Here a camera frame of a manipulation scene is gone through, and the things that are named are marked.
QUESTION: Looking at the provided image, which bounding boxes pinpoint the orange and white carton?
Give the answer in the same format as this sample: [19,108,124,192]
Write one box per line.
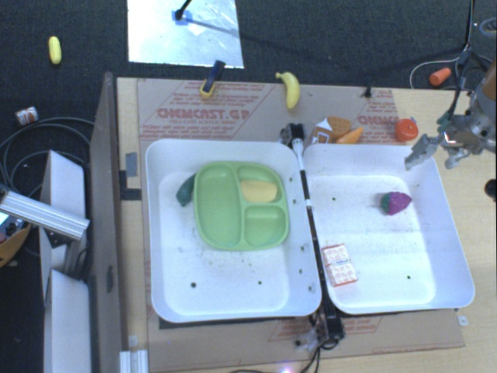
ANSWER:
[321,242,360,288]

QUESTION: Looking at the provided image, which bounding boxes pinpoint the brown and white carton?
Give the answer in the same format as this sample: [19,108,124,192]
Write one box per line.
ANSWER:
[310,117,335,145]

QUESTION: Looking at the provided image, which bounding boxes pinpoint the dark green toy vegetable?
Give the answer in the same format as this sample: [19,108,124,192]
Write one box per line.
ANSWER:
[175,173,198,208]

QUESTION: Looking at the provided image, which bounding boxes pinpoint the yellow oblong toy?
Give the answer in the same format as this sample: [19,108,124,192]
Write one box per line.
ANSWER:
[47,35,63,66]

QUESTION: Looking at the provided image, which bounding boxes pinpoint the small brown and white can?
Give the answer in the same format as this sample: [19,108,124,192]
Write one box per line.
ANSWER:
[14,106,40,127]

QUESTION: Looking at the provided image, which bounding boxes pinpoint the yellow banana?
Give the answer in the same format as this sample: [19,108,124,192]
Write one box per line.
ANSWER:
[275,71,301,110]

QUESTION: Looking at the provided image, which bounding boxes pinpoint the yellow toy bread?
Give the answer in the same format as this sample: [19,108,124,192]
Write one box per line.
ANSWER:
[239,179,279,204]

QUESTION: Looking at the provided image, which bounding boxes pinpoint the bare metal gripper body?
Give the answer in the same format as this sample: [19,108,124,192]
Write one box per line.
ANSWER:
[437,111,491,157]

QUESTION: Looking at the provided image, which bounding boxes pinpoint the white plastic tray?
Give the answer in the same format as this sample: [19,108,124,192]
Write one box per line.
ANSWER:
[144,138,324,324]
[301,142,477,316]

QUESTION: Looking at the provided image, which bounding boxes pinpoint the red-orange round toy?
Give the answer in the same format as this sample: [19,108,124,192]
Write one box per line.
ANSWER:
[394,117,420,144]

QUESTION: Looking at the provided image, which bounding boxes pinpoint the green divided plate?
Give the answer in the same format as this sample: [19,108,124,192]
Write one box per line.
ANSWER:
[193,161,290,253]

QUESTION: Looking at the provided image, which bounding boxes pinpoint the thin black and white rod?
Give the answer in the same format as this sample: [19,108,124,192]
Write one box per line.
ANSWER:
[292,138,332,319]

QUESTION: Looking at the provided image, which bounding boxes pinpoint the orange toy biscuit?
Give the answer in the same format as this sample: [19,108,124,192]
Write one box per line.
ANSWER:
[325,115,353,140]

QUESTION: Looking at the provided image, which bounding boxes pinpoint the black block with thin wires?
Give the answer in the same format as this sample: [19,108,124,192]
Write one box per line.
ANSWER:
[280,122,305,145]
[323,304,346,342]

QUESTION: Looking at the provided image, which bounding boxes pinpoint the orange carrot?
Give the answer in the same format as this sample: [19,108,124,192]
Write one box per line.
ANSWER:
[428,67,453,86]
[335,127,365,145]

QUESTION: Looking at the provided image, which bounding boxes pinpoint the purple toy grapes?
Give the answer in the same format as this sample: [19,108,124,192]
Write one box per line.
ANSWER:
[379,190,413,217]

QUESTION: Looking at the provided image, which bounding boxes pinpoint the brown cardboard board, red print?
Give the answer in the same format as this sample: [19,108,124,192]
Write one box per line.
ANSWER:
[136,77,466,373]

